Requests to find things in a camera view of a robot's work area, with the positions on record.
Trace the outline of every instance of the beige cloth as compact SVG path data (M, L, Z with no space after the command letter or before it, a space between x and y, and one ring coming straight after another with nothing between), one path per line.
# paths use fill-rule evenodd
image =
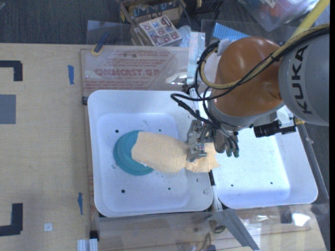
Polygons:
M220 166L215 159L214 145L206 143L205 150L206 157L187 162L188 146L185 142L163 134L139 132L131 156L135 161L164 173L178 173L184 167L205 173Z

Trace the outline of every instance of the brown box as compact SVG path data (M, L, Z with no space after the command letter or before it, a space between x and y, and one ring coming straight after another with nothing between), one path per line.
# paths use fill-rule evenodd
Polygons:
M183 6L183 0L127 0L120 2L122 21L129 24L139 24L157 17L167 16L169 20L177 25Z

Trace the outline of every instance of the plastic container lid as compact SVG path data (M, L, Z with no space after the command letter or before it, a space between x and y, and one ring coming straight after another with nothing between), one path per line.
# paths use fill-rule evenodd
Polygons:
M131 157L131 149L136 143L138 132L140 130L133 130L117 140L114 146L114 159L123 171L135 176L142 176L151 173L153 169L136 162Z

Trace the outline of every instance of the gray square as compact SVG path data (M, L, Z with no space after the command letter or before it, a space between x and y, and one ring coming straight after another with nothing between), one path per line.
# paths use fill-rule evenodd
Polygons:
M16 124L16 95L0 95L0 124Z

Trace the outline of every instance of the plastic storage container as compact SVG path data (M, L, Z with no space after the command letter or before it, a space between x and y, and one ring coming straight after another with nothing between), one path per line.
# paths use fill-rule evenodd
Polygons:
M318 0L237 0L266 30L272 31L310 11Z

